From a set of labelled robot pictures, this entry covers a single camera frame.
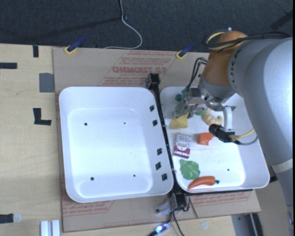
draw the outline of white cable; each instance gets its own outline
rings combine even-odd
[[[105,47],[104,49],[109,49],[109,48],[118,48],[118,49],[137,49],[137,48],[139,48],[141,45],[142,45],[142,42],[143,42],[143,40],[142,40],[142,37],[141,37],[141,35],[139,34],[139,32],[136,30],[136,29],[134,29],[132,26],[130,26],[129,24],[127,24],[125,21],[124,21],[124,19],[123,19],[123,8],[122,8],[122,1],[121,0],[119,0],[120,1],[120,8],[121,8],[121,20],[122,20],[122,22],[126,25],[126,26],[128,26],[130,29],[132,29],[138,36],[139,36],[139,38],[140,38],[140,44],[139,45],[137,45],[136,47],[119,47],[119,46],[108,46],[108,47]]]

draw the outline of dark background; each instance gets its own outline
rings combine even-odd
[[[179,51],[227,29],[247,35],[293,34],[293,0],[122,0],[126,22],[142,36],[140,50]],[[0,0],[0,43],[135,47],[140,39],[121,21],[118,0]]]

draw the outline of empty white tray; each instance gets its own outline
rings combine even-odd
[[[170,123],[173,111],[178,104],[175,96],[184,87],[169,87],[161,91],[161,102],[165,118],[165,124],[169,139],[171,152],[174,151],[176,133],[183,133],[192,136],[190,143],[190,157],[187,160],[199,164],[200,176],[214,176],[219,184],[213,186],[200,185],[188,190],[191,180],[183,178],[180,171],[180,160],[184,159],[173,156],[173,164],[180,187],[190,193],[233,191],[265,187],[269,182],[269,171],[262,153],[259,141],[248,145],[238,146],[234,143],[224,143],[214,137],[209,146],[197,144],[197,137],[200,133],[208,132],[208,125],[201,116],[194,115],[188,119],[188,127],[183,129],[171,129]],[[252,129],[244,100],[238,94],[232,96],[225,106],[236,106],[233,111],[233,129],[236,135],[242,135]],[[223,116],[223,112],[211,113],[215,116]],[[249,142],[255,139],[256,134],[241,139],[241,142]]]
[[[70,87],[59,96],[65,187],[75,201],[163,195],[174,184],[154,95]]]

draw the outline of blue and yellow clamp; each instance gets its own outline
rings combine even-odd
[[[194,47],[195,47],[195,43],[191,43],[187,45],[184,49],[176,53],[176,58],[183,59],[184,57],[186,57],[187,52],[190,52]]]
[[[67,53],[68,55],[73,54],[74,52],[76,52],[77,47],[80,47],[86,41],[86,39],[87,39],[86,36],[79,37],[71,45],[69,45],[66,48],[64,48],[65,53]]]

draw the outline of cardboard sheet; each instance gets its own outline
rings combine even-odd
[[[59,116],[59,94],[72,86],[141,86],[149,73],[159,73],[160,90],[186,86],[194,62],[207,59],[208,53],[188,53],[178,60],[175,52],[141,50],[104,50],[79,48],[67,55],[63,48],[53,48],[56,115],[61,178],[63,231],[80,231],[163,222],[165,216],[154,214],[154,208],[167,195],[80,204],[71,200],[65,190],[62,141]],[[192,208],[177,215],[178,220],[205,218],[260,211],[255,191],[192,196]]]

